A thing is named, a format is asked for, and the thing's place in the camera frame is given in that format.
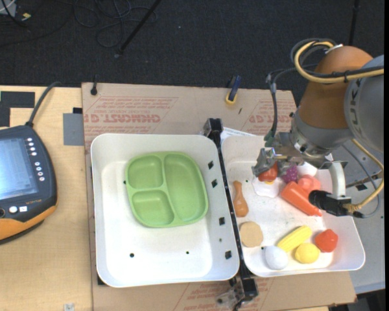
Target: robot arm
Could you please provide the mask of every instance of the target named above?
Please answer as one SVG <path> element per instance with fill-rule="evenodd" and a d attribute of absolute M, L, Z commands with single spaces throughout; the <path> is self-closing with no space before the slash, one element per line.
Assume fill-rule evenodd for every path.
<path fill-rule="evenodd" d="M 253 174 L 262 174 L 275 162 L 281 172 L 306 162 L 318 169 L 328 168 L 333 194 L 315 192 L 310 202 L 334 215 L 353 215 L 380 192 L 383 181 L 373 196 L 353 205 L 341 187 L 345 183 L 341 165 L 328 157 L 352 139 L 383 170 L 380 161 L 364 146 L 384 150 L 384 56 L 372 58 L 356 47 L 335 45 L 329 40 L 303 41 L 296 48 L 295 69 L 309 83 L 292 117 L 290 132 L 276 133 L 267 142 L 271 147 L 261 149 Z M 316 69 L 304 69 L 304 57 L 318 49 L 326 52 Z"/>

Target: yellow toy lemon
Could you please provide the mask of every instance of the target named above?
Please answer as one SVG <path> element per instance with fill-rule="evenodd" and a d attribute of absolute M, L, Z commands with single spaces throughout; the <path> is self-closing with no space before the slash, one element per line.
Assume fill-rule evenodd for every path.
<path fill-rule="evenodd" d="M 302 264 L 311 264 L 318 259 L 320 249 L 313 243 L 302 243 L 295 252 L 295 258 Z"/>

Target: green divided plate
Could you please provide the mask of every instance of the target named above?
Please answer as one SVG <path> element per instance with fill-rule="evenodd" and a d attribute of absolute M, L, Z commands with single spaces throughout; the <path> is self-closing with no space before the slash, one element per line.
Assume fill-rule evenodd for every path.
<path fill-rule="evenodd" d="M 193 224 L 209 202 L 202 173 L 182 152 L 154 152 L 132 158 L 125 169 L 126 189 L 135 218 L 148 227 Z"/>

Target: blue screen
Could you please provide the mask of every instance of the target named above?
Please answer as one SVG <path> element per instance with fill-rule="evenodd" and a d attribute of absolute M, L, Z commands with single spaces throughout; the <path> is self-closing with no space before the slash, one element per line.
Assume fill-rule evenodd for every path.
<path fill-rule="evenodd" d="M 0 139 L 0 200 L 37 191 L 24 140 Z"/>

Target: white plastic tray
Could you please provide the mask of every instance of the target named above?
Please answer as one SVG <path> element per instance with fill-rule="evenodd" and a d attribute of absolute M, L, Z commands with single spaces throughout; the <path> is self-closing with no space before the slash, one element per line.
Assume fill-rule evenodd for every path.
<path fill-rule="evenodd" d="M 365 254 L 354 220 L 350 216 L 333 216 L 322 211 L 322 217 L 307 216 L 287 203 L 279 196 L 269 198 L 258 196 L 252 186 L 253 174 L 261 148 L 265 147 L 263 137 L 230 136 L 222 143 L 226 175 L 232 199 L 235 197 L 233 182 L 242 183 L 242 193 L 249 207 L 244 218 L 237 218 L 238 226 L 246 221 L 254 221 L 260 225 L 264 235 L 261 246 L 246 248 L 242 246 L 245 264 L 248 269 L 260 277 L 276 275 L 293 275 L 300 273 L 316 273 L 326 271 L 351 271 L 361 268 Z M 332 182 L 328 170 L 319 170 L 316 178 L 322 182 L 322 189 L 331 192 Z M 289 252 L 289 264 L 284 270 L 271 270 L 265 264 L 263 247 L 276 245 L 277 242 L 294 228 L 308 225 L 313 232 L 312 237 L 325 230 L 332 229 L 338 235 L 338 245 L 332 253 L 320 253 L 318 260 L 312 264 L 302 264 Z"/>
<path fill-rule="evenodd" d="M 124 184 L 126 164 L 159 151 L 184 152 L 197 162 L 209 200 L 198 222 L 151 228 L 133 216 Z M 236 275 L 239 255 L 213 141 L 200 135 L 106 133 L 92 142 L 91 160 L 97 271 L 107 285 L 219 281 Z"/>

